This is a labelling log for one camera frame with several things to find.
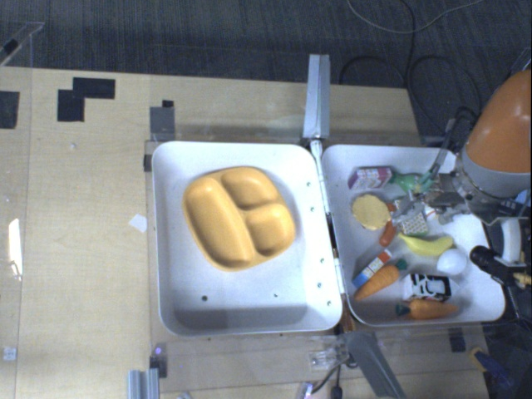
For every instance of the red sausage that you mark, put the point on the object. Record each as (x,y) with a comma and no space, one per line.
(387,234)

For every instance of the white plastic tray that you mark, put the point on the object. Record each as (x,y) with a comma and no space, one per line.
(232,301)
(474,297)

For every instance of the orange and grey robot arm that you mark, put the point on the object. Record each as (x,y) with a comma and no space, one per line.
(503,131)

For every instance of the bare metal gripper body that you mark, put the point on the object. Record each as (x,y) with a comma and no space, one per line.
(451,193)

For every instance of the orange divided plate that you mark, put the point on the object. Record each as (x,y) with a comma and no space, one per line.
(232,218)

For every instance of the orange carrot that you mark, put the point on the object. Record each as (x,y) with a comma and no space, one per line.
(430,309)
(378,282)

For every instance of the pink and white carton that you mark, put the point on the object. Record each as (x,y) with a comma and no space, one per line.
(367,178)

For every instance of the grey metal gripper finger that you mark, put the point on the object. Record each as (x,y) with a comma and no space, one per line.
(446,216)
(407,212)

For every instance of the black and white carton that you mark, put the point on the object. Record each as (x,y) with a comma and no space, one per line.
(428,287)

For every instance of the black cylinder on white bracket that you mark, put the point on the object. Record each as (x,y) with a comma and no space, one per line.
(494,262)

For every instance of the white bottle with red cap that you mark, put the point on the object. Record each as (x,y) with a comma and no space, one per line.
(371,269)

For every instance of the yellow banana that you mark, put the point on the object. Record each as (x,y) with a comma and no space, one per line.
(428,245)

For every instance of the yellow round biscuit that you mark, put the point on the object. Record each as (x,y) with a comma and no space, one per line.
(370,211)

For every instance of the white and yellow patterned carton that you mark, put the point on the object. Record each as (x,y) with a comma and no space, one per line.
(413,225)

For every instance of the white egg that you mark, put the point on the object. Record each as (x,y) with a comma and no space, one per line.
(451,262)

